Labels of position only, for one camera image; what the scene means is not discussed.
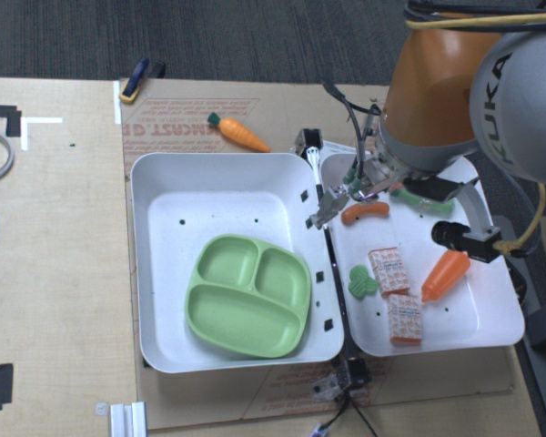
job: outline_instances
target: green plate compartment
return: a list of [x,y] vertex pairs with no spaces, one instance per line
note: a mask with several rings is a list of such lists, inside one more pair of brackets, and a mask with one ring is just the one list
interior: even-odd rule
[[260,358],[299,343],[308,318],[311,278],[295,254],[242,235],[208,242],[187,287],[187,324],[203,340]]

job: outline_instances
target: black bracket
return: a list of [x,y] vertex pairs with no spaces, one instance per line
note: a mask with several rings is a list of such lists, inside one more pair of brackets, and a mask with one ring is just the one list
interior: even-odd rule
[[295,153],[301,158],[308,160],[308,148],[317,147],[318,150],[324,146],[319,129],[301,129],[295,140]]
[[[478,181],[479,179],[475,178],[470,183],[475,186]],[[465,186],[465,183],[456,183],[455,181],[439,177],[428,177],[425,179],[404,178],[402,184],[408,192],[436,202],[447,202],[455,198],[461,188]]]
[[0,411],[5,403],[12,403],[14,365],[0,364]]
[[0,118],[6,118],[6,135],[20,137],[20,112],[16,106],[0,106]]

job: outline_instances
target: brown cardboard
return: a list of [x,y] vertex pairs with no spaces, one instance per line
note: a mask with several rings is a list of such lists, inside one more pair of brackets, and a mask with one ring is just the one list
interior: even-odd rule
[[[350,102],[365,107],[383,105],[388,91],[384,86],[339,88]],[[121,106],[128,196],[129,170],[148,152],[249,152],[207,123],[211,111],[243,122],[273,152],[292,151],[302,128],[319,128],[324,141],[355,144],[345,107],[321,86],[147,80],[140,96],[136,103]],[[357,116],[361,124],[364,116]],[[131,210],[129,204],[132,295],[136,300]],[[136,302],[134,326],[137,329]],[[138,344],[136,356],[136,363],[142,364]],[[373,358],[362,354],[372,381],[355,392],[359,405],[510,389],[511,373],[502,348],[421,356]],[[312,395],[313,384],[332,372],[327,363],[175,375],[136,368],[138,399],[147,402],[148,425],[154,430],[334,410],[333,401],[314,400]]]
[[[278,130],[261,131],[251,118],[279,124],[277,150],[287,150],[300,127],[324,127],[327,141],[351,145],[345,109],[320,86],[156,83],[168,97],[265,99],[245,122],[273,143]],[[0,180],[0,363],[15,367],[0,437],[107,435],[108,405],[138,399],[147,402],[149,429],[163,428],[153,435],[309,435],[335,414],[333,402],[308,396],[308,381],[329,371],[327,364],[178,376],[142,367],[115,85],[0,78],[0,105],[17,106],[23,117],[63,118],[31,124],[26,150],[14,138],[15,164]],[[359,105],[387,91],[340,88]],[[380,436],[540,436],[512,347],[374,358],[369,366],[369,391],[355,396]],[[330,432],[369,435],[351,409]]]

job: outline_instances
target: cardboard sheet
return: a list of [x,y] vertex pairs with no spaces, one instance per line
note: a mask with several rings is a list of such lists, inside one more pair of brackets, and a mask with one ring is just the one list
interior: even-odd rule
[[108,404],[136,399],[112,87],[0,79],[0,105],[63,118],[32,123],[26,149],[11,137],[0,179],[0,364],[14,368],[0,436],[106,435]]
[[[382,107],[385,86],[339,86],[362,107]],[[324,141],[353,146],[348,113],[322,86],[146,80],[136,103],[121,106],[134,328],[137,274],[129,202],[129,170],[148,152],[242,152],[207,123],[212,112],[232,116],[255,131],[274,152],[293,150],[302,128],[319,128]],[[359,114],[362,124],[364,116]],[[315,381],[332,372],[327,363],[167,375],[146,367],[136,340],[138,399],[147,402],[151,430],[334,410],[312,398]],[[360,406],[508,391],[506,349],[444,351],[396,358],[363,355],[371,383],[355,396]]]

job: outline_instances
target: toy carrot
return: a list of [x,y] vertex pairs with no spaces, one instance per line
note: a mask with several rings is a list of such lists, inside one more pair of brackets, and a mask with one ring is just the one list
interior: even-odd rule
[[420,288],[422,302],[438,300],[463,277],[470,264],[467,253],[447,249]]
[[217,125],[224,137],[259,152],[270,152],[271,147],[265,144],[255,133],[232,117],[220,118],[215,112],[208,117],[208,123]]

